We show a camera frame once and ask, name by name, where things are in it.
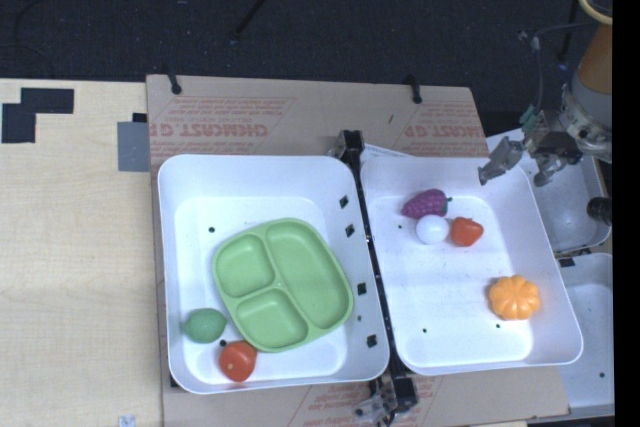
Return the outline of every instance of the green ball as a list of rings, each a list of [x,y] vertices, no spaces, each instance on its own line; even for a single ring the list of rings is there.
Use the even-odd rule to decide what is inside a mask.
[[[227,318],[214,308],[201,308],[189,314],[184,332],[197,343],[211,343],[220,336],[227,325]]]

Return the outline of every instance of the black carpet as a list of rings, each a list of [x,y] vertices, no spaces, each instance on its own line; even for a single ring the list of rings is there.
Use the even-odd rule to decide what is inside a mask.
[[[0,0],[0,77],[143,81],[178,75],[468,86],[485,131],[560,87],[595,27],[574,0]],[[240,32],[235,44],[233,31]]]

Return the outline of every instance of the toy vegetable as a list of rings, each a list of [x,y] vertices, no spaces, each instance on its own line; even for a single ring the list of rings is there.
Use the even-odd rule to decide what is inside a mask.
[[[519,274],[501,277],[489,289],[491,308],[505,320],[524,320],[540,307],[536,285]]]
[[[447,214],[449,201],[451,198],[447,198],[440,189],[429,189],[407,201],[400,213],[413,219],[420,219],[429,214],[444,217]]]
[[[256,366],[258,351],[245,340],[230,342],[218,356],[218,366],[232,381],[246,381]]]
[[[451,240],[461,246],[470,246],[484,233],[480,223],[466,217],[456,217],[451,223]]]
[[[214,308],[200,308],[189,314],[184,332],[197,343],[211,343],[222,335],[227,318]]]

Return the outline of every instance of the wooden table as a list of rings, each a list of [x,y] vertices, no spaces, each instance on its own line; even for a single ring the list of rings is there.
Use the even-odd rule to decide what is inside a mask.
[[[2,423],[162,425],[152,182],[117,152],[145,84],[4,79],[0,103],[23,87],[73,89],[75,106],[0,144]],[[557,375],[540,375],[535,400],[558,414]]]

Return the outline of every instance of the black clip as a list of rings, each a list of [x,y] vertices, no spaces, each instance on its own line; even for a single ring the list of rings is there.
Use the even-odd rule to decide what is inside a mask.
[[[411,86],[411,91],[413,92],[413,103],[420,104],[422,103],[422,97],[420,96],[420,86],[418,85],[418,81],[416,78],[409,74],[407,78],[402,81],[405,86]]]
[[[182,86],[178,84],[178,79],[176,78],[176,74],[173,71],[173,66],[171,63],[164,65],[165,75],[169,77],[169,82],[171,82],[171,92],[174,95],[179,95],[182,93]]]

